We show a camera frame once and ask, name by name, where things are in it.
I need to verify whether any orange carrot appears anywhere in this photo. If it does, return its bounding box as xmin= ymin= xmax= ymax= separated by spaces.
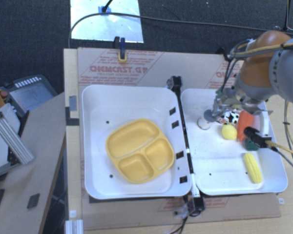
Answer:
xmin=236 ymin=110 xmax=255 ymax=142

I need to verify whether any black cylinder on white bracket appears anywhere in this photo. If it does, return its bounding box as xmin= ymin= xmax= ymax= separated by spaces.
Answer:
xmin=243 ymin=110 xmax=272 ymax=151

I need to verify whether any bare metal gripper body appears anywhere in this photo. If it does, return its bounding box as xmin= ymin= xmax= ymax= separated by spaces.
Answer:
xmin=219 ymin=87 xmax=272 ymax=115

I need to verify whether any white plastic tray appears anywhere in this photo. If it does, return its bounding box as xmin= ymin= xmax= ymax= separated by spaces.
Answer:
xmin=180 ymin=88 xmax=289 ymax=196
xmin=81 ymin=84 xmax=193 ymax=200

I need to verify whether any yellow lemon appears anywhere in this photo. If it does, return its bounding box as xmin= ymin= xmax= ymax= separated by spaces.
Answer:
xmin=221 ymin=123 xmax=238 ymax=140

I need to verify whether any dark green toy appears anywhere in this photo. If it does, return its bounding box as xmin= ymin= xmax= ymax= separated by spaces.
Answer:
xmin=245 ymin=140 xmax=259 ymax=152

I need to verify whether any thin black and white rod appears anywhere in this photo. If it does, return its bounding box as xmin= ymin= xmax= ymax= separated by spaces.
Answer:
xmin=173 ymin=82 xmax=199 ymax=197

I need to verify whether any brown cardboard board red print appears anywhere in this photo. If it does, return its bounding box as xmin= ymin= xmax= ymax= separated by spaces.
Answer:
xmin=77 ymin=47 xmax=282 ymax=231

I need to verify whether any black and white carton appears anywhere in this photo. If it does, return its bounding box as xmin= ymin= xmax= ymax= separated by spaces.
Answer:
xmin=221 ymin=111 xmax=240 ymax=126

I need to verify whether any yellow divided plate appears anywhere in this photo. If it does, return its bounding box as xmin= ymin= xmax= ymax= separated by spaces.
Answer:
xmin=105 ymin=118 xmax=175 ymax=185

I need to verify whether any yellow corn cob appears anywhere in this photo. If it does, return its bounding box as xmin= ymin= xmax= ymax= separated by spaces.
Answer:
xmin=243 ymin=152 xmax=263 ymax=184

